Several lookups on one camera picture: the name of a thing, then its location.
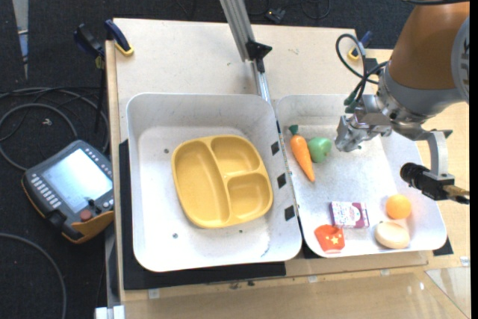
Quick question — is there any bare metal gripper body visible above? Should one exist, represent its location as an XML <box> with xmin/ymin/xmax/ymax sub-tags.
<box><xmin>349</xmin><ymin>93</ymin><xmax>399</xmax><ymax>139</ymax></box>

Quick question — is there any green apple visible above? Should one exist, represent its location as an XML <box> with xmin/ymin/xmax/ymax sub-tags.
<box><xmin>307</xmin><ymin>136</ymin><xmax>333</xmax><ymax>164</ymax></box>

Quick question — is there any white plastic tray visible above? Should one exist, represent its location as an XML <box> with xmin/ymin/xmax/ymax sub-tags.
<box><xmin>275</xmin><ymin>93</ymin><xmax>448</xmax><ymax>259</ymax></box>
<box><xmin>125</xmin><ymin>92</ymin><xmax>303</xmax><ymax>273</ymax></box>

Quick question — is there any orange carrot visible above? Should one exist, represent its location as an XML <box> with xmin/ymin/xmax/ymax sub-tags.
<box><xmin>288</xmin><ymin>124</ymin><xmax>317</xmax><ymax>183</ymax></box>

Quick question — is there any thin black and white rod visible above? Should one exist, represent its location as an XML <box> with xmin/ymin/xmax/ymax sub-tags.
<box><xmin>275</xmin><ymin>118</ymin><xmax>300</xmax><ymax>220</ymax></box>

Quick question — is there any pink and white carton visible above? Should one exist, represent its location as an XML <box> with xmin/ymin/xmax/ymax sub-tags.
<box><xmin>329</xmin><ymin>200</ymin><xmax>370</xmax><ymax>229</ymax></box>

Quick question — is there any orange ball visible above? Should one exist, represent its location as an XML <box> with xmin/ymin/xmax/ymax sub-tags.
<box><xmin>385</xmin><ymin>193</ymin><xmax>412</xmax><ymax>220</ymax></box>

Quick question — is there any red packet with yellow stars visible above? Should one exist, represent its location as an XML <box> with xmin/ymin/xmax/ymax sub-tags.
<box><xmin>314</xmin><ymin>224</ymin><xmax>345</xmax><ymax>255</ymax></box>

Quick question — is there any beige round biscuit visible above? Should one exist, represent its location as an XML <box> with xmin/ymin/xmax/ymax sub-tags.
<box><xmin>374</xmin><ymin>220</ymin><xmax>411</xmax><ymax>250</ymax></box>

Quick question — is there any yellow divided plate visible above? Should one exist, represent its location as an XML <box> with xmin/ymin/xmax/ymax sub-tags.
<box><xmin>170</xmin><ymin>134</ymin><xmax>274</xmax><ymax>229</ymax></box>

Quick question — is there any pale wood board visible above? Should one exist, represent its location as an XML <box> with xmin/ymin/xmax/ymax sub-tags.
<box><xmin>105</xmin><ymin>17</ymin><xmax>430</xmax><ymax>302</ymax></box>

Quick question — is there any black cylinder on white bracket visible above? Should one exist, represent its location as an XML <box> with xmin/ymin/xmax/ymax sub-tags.
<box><xmin>391</xmin><ymin>122</ymin><xmax>456</xmax><ymax>201</ymax></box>

